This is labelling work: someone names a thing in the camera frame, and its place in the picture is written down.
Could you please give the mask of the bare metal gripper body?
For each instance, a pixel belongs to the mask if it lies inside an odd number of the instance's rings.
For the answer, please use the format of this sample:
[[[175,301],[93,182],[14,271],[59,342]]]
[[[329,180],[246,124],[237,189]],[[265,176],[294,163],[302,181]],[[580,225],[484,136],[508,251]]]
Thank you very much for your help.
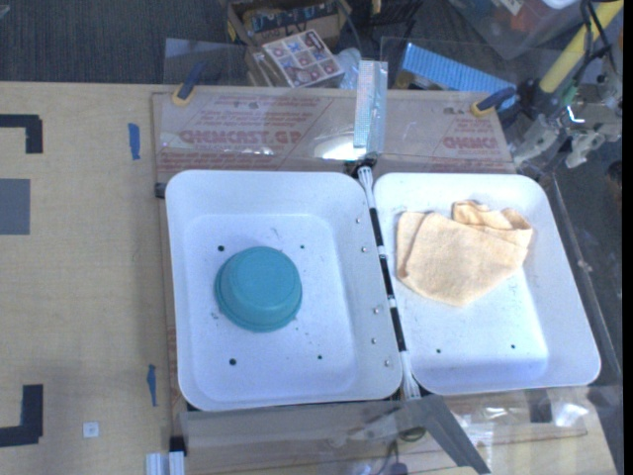
[[[575,119],[586,130],[607,140],[618,140],[622,133],[621,88],[607,82],[581,84],[573,102]]]

